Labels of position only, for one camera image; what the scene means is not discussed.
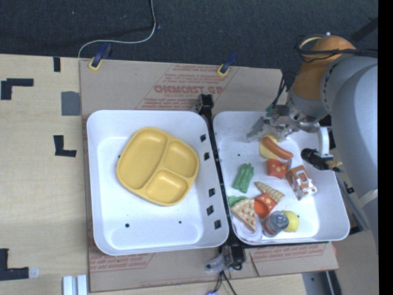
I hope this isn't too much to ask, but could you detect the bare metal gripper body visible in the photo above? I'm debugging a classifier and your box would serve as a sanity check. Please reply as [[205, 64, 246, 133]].
[[263, 104, 321, 135]]

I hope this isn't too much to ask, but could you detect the toy sausage in yellow bun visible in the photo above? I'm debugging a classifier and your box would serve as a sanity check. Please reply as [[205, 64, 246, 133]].
[[259, 133, 294, 161]]

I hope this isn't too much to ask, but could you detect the red cube with yellow stars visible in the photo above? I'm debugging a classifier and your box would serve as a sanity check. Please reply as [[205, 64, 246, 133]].
[[265, 159, 292, 178]]

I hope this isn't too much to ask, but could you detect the green toy asparagus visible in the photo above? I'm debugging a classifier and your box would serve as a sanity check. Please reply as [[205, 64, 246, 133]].
[[232, 162, 255, 194]]

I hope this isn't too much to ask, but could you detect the orange and white carton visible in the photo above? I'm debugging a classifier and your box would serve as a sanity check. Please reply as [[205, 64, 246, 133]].
[[286, 165, 318, 202]]

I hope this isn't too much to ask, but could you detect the tan waffle cone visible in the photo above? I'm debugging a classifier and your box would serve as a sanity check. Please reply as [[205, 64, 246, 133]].
[[254, 181, 286, 203]]

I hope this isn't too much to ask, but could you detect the toy pizza slice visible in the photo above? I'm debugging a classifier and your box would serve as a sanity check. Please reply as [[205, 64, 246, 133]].
[[230, 197, 257, 234]]

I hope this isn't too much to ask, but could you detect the yellow toy lemon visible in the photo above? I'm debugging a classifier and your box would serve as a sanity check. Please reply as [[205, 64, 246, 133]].
[[280, 210, 300, 234]]

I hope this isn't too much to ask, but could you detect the white plastic tray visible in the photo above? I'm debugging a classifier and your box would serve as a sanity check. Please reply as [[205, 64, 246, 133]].
[[212, 110, 351, 246], [86, 109, 230, 256]]

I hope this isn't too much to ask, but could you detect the small red and grey can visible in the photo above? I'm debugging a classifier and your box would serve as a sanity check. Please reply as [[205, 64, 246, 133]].
[[262, 210, 290, 238]]

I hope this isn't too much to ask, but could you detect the white round object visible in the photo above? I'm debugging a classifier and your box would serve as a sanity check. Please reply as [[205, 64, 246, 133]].
[[232, 218, 264, 243]]

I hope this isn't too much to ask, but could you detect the yellow divided plate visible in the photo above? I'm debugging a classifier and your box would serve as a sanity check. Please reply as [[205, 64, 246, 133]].
[[115, 127, 201, 208]]

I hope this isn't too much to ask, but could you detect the brown cardboard board red print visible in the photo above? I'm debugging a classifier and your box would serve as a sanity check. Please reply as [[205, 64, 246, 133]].
[[79, 59, 340, 293]]

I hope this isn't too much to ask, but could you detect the black cylinder on white bracket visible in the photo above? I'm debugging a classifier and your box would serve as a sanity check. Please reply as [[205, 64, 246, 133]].
[[300, 126, 335, 171]]

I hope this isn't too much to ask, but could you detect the black block with thin wires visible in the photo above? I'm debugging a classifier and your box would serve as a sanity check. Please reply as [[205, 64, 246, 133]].
[[196, 93, 215, 114], [204, 243, 247, 272]]

